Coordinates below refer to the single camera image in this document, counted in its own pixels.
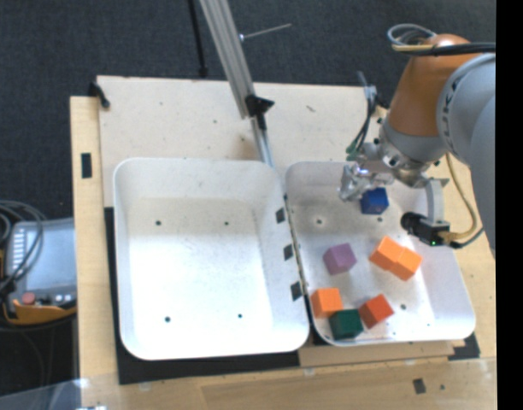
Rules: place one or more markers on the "pale wood board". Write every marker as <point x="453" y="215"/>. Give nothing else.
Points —
<point x="180" y="122"/>

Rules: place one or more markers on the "purple cube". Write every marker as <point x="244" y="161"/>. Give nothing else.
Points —
<point x="339" y="259"/>

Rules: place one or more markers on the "red-orange cube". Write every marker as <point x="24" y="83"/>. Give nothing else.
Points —
<point x="376" y="311"/>

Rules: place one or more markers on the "orange cube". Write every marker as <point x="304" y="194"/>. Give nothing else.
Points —
<point x="326" y="302"/>
<point x="409" y="265"/>
<point x="384" y="252"/>

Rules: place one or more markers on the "blue cube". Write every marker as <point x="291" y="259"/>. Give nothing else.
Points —
<point x="374" y="203"/>

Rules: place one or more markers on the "white plastic tray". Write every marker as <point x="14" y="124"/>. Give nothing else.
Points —
<point x="364" y="280"/>
<point x="201" y="263"/>

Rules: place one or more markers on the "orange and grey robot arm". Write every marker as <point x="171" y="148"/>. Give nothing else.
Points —
<point x="436" y="88"/>

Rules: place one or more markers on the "dark green cube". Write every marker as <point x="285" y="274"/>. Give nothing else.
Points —
<point x="346" y="325"/>

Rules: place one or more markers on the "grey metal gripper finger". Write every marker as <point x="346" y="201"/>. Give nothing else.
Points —
<point x="346" y="188"/>
<point x="360" y="186"/>

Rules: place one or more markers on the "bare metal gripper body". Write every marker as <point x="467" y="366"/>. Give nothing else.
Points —
<point x="389" y="170"/>

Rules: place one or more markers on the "black cylinder on white bracket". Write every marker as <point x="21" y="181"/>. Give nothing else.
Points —
<point x="428" y="229"/>

